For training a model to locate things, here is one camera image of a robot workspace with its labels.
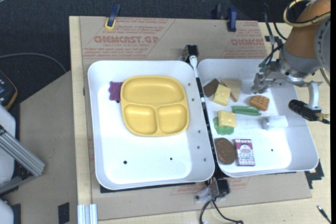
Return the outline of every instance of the yellow sponge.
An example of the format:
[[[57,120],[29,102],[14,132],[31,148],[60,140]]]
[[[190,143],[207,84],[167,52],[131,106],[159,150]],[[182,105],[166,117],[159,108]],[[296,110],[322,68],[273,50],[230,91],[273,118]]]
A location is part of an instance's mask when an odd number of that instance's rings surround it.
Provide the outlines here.
[[[230,94],[231,94],[230,88],[219,84],[212,101],[217,104],[227,105],[229,103]]]
[[[218,126],[235,127],[236,114],[220,110],[218,112]]]

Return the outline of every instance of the table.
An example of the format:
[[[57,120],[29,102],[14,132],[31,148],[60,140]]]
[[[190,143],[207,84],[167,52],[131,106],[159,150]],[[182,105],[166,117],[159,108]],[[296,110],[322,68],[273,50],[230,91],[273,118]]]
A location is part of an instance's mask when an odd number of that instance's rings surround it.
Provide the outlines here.
[[[83,66],[81,57],[81,33],[80,18],[71,16],[70,22],[70,46],[71,46],[71,73],[72,73],[72,95],[75,123],[75,145],[76,145],[76,169],[77,169],[77,195],[79,205],[92,203],[91,181],[89,170],[88,140],[86,106],[83,96]],[[265,24],[259,23],[262,35],[268,35]],[[290,27],[285,24],[278,25],[282,34],[287,36]],[[316,74],[314,80],[322,81],[320,74]],[[298,97],[308,102],[308,91],[297,89]],[[330,113],[330,88],[323,83],[320,86],[320,106],[324,113]],[[330,173],[330,126],[319,122],[308,122],[313,135],[314,142],[320,157],[324,171],[324,178],[313,183],[312,198],[292,201],[281,201],[258,205],[245,205],[230,208],[223,208],[225,216],[232,219],[242,219],[244,223],[323,223],[321,213],[316,206],[320,205],[326,213],[331,216],[331,173]],[[136,218],[125,218],[105,220],[99,223],[198,223],[199,211],[187,211],[154,216],[143,216]],[[207,210],[203,216],[204,220],[210,223],[223,223],[222,218],[215,209]]]

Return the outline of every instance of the blue clip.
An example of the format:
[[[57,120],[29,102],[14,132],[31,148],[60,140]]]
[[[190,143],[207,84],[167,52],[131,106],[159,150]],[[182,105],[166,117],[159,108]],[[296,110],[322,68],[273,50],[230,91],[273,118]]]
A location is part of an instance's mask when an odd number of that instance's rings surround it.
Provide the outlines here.
[[[237,18],[237,11],[234,6],[231,6],[230,8],[227,9],[227,30],[229,32],[235,32],[236,29],[236,18]]]
[[[114,29],[114,26],[116,24],[116,21],[114,20],[114,18],[119,15],[119,11],[120,11],[120,5],[114,4],[112,11],[111,11],[110,18],[108,18],[105,23],[106,30],[112,31]]]

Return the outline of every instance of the green object on floor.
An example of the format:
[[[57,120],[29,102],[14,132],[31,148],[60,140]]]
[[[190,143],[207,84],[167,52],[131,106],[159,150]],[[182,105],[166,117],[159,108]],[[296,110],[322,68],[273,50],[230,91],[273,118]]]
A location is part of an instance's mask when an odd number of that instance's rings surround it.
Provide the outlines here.
[[[218,125],[218,117],[214,118],[215,129],[218,134],[232,134],[235,130],[233,127],[228,126],[219,126]]]
[[[261,113],[257,108],[254,106],[247,106],[247,105],[233,105],[232,112],[236,114],[245,114],[245,115],[252,115],[252,116],[260,116]]]

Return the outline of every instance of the yellow divided plate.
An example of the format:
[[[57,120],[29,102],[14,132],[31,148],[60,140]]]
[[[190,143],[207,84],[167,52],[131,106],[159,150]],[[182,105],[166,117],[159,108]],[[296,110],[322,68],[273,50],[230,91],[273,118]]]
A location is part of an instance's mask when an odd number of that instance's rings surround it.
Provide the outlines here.
[[[174,78],[130,77],[122,84],[120,97],[125,125],[136,135],[179,134],[189,124],[185,90]]]

